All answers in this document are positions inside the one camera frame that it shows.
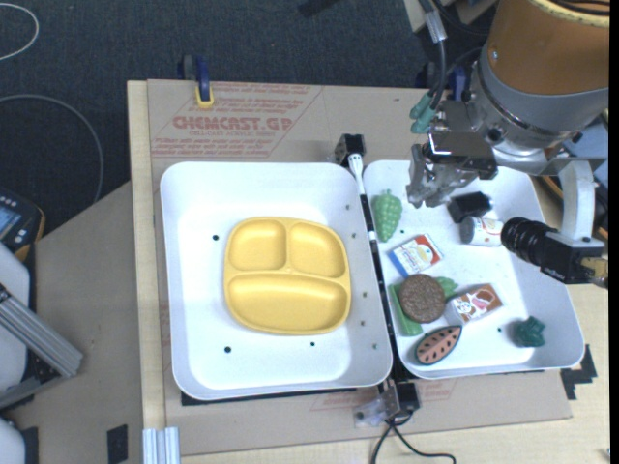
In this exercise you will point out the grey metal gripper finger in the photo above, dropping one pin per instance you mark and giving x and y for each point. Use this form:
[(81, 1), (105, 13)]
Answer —
[(447, 186), (418, 182)]

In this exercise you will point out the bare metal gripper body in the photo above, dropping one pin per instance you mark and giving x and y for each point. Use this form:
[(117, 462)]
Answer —
[(462, 150)]

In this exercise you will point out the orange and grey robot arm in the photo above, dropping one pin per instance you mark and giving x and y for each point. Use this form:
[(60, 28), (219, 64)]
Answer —
[(541, 41)]

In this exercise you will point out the small black box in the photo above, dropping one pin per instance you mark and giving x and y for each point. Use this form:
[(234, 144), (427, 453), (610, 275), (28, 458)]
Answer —
[(468, 206)]

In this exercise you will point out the green grapes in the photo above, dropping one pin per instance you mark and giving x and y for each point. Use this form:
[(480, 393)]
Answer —
[(386, 213)]

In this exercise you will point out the small white can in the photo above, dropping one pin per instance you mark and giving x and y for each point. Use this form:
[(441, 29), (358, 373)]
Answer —
[(483, 232)]

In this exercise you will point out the thin black and white rod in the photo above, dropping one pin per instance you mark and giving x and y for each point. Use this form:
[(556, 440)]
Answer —
[(374, 240)]

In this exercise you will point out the white and blue carton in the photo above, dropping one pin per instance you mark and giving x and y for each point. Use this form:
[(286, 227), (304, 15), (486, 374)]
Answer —
[(416, 255)]

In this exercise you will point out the brown round biscuit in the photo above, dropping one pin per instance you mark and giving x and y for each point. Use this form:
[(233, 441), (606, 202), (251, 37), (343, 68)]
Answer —
[(421, 298)]

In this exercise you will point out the brown and white carton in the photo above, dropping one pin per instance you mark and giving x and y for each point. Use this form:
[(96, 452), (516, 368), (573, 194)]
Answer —
[(476, 303)]

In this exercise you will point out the white plastic tray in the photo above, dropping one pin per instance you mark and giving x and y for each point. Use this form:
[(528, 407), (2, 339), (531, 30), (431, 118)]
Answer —
[(203, 283), (527, 298)]

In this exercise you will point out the green lettuce leaf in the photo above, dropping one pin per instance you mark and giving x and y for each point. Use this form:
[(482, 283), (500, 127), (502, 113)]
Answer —
[(406, 324)]

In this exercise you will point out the brown cardboard board red print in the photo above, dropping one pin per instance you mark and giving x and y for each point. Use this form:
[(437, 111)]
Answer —
[(271, 124)]

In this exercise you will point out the watermelon slice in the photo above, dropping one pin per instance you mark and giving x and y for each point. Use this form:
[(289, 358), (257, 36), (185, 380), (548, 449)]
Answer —
[(437, 345)]

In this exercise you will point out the dark green broccoli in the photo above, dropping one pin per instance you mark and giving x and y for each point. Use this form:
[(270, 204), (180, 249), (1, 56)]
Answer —
[(528, 332)]

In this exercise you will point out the yellow divided plate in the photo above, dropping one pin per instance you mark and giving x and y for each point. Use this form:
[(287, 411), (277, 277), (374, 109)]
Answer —
[(287, 298)]

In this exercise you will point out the black cylinder on white bracket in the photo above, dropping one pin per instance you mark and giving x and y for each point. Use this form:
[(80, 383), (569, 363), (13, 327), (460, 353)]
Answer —
[(556, 252)]

